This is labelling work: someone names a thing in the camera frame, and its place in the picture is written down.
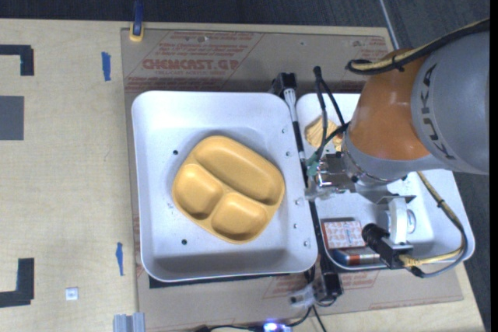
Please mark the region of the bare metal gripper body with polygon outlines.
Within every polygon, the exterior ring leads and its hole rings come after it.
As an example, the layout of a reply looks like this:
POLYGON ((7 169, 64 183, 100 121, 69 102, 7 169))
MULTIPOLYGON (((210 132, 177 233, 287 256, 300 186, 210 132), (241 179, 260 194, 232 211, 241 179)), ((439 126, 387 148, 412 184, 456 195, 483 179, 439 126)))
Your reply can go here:
POLYGON ((359 194, 370 202, 391 202, 406 195, 391 193, 393 180, 374 179, 342 152, 327 154, 318 163, 314 175, 314 198, 325 199, 333 194, 359 194))

